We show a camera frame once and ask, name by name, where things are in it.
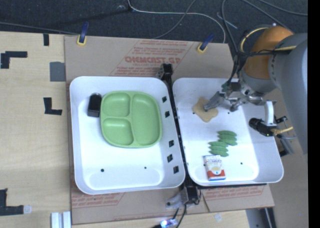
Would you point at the tan bread slice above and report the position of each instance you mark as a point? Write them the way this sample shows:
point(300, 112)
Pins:
point(207, 115)

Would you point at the black cylinder on white bracket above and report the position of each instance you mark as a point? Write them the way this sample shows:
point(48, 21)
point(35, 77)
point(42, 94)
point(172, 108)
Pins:
point(261, 125)

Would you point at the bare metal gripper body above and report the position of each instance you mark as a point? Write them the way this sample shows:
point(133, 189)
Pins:
point(243, 95)

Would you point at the small black bottle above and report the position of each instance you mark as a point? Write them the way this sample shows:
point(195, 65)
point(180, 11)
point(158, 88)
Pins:
point(93, 105)

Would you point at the white plastic tray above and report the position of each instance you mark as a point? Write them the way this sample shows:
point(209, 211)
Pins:
point(120, 169)
point(250, 151)

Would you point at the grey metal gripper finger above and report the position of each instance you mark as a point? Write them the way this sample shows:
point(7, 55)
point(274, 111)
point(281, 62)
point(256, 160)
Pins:
point(212, 103)
point(236, 106)

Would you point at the green pea pods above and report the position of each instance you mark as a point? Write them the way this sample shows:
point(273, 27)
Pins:
point(227, 137)
point(218, 148)

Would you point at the red and white carton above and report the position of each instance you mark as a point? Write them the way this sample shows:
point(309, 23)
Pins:
point(214, 168)

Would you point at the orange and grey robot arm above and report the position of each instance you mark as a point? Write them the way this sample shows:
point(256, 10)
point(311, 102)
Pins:
point(287, 71)

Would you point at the green divided plate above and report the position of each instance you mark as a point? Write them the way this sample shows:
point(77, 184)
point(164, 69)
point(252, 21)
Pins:
point(140, 119)

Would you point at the brown cardboard board red print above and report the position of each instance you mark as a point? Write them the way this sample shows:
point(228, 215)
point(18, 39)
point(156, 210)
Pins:
point(140, 54)

